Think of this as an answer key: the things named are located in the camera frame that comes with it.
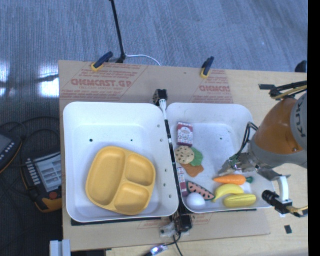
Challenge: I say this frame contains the chocolate chip biscuit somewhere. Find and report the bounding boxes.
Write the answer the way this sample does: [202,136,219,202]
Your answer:
[174,145,196,165]

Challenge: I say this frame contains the green lettuce leaf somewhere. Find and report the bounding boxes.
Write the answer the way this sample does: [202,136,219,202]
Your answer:
[189,147,204,167]

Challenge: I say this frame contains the orange carrot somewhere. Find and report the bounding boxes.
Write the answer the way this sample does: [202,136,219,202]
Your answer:
[212,174,254,186]

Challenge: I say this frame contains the white plastic tray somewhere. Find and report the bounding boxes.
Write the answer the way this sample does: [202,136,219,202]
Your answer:
[165,102,276,214]
[62,101,180,224]

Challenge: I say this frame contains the orange flat slice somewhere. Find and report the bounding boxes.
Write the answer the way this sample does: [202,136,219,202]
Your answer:
[180,162,205,179]

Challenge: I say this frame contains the red and white packet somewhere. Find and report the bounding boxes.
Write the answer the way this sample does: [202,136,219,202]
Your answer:
[176,166,189,198]

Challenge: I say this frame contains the black block with thin wires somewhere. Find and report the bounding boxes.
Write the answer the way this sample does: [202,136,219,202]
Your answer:
[174,214,194,234]
[152,88,169,106]

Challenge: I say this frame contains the yellow banana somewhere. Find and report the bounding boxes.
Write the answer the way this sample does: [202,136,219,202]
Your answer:
[212,183,245,203]

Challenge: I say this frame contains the red and white carton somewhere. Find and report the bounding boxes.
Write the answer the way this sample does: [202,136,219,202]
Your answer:
[176,121,195,148]

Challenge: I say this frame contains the red watermelon slice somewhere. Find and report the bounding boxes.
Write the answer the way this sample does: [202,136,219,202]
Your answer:
[185,181,217,202]

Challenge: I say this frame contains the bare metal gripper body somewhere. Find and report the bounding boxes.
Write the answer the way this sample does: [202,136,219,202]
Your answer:
[233,152,266,174]

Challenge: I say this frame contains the white egg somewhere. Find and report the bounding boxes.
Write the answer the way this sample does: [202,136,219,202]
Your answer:
[186,192,207,211]

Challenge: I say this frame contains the black cylinder on white bracket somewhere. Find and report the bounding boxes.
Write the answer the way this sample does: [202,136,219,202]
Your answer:
[261,175,294,215]

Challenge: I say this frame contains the brown cardboard board red print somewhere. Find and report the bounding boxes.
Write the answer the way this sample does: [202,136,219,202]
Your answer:
[57,59,272,252]

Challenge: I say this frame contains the thin black and white rod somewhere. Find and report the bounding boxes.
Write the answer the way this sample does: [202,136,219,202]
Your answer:
[158,98,186,216]

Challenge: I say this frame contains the yellow corn cob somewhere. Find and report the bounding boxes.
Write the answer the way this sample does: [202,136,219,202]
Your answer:
[222,193,258,209]

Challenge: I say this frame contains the yellow divided plate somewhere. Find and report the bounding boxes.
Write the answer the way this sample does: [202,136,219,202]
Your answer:
[85,145,157,217]

